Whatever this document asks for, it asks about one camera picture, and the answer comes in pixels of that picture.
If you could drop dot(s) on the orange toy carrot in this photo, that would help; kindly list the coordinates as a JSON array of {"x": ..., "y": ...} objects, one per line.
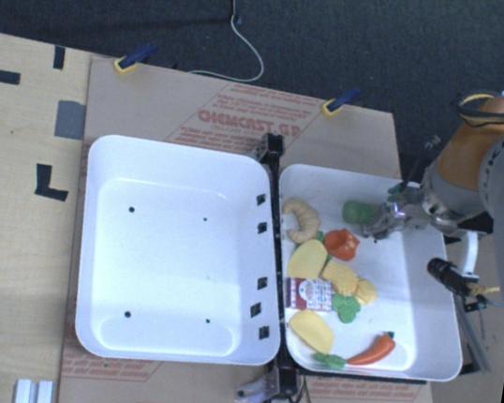
[{"x": 373, "y": 350}]

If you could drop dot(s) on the thin black rod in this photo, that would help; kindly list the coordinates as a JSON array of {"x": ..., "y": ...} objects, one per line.
[{"x": 278, "y": 257}]

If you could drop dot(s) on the small green toy leaf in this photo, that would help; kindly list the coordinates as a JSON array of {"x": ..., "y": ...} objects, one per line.
[{"x": 332, "y": 361}]

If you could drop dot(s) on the white plastic tray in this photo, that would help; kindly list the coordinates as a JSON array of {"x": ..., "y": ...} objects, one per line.
[
  {"x": 168, "y": 253},
  {"x": 412, "y": 297}
]

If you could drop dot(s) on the black cylinder on white bracket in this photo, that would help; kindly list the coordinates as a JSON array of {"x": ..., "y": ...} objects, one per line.
[{"x": 451, "y": 277}]

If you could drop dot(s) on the brown cardboard board red print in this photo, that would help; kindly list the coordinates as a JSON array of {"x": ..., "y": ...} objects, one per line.
[{"x": 153, "y": 104}]

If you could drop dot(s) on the green toy broccoli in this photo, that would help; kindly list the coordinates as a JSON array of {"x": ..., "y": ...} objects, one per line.
[{"x": 346, "y": 308}]

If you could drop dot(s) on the yellow toy potato slice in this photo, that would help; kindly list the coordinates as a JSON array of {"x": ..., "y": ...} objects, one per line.
[{"x": 312, "y": 331}]

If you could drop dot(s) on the green toy pepper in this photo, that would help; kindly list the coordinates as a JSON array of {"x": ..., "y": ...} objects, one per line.
[{"x": 354, "y": 211}]

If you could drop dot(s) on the tan toy croissant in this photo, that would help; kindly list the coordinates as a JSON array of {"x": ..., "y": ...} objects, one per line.
[{"x": 303, "y": 213}]

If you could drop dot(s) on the yellow toy lemon half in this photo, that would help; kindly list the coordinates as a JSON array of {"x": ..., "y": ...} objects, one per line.
[{"x": 307, "y": 259}]

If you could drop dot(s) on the yellow toy corn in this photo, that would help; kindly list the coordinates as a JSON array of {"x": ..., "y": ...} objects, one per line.
[{"x": 339, "y": 278}]

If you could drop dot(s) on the small yellow toy piece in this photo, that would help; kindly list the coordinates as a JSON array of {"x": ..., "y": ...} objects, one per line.
[{"x": 366, "y": 292}]

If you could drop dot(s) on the red toy tomato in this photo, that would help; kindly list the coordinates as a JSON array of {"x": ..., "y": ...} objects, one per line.
[{"x": 341, "y": 245}]

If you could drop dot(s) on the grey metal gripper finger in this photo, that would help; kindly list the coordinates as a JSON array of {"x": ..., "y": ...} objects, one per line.
[
  {"x": 370, "y": 224},
  {"x": 386, "y": 231}
]

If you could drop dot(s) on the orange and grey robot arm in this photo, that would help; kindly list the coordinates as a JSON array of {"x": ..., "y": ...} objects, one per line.
[{"x": 500, "y": 159}]

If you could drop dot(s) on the red and white carton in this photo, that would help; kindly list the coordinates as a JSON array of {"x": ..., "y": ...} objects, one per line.
[{"x": 308, "y": 294}]

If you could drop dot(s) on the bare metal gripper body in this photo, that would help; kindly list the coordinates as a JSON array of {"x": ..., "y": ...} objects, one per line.
[{"x": 409, "y": 213}]

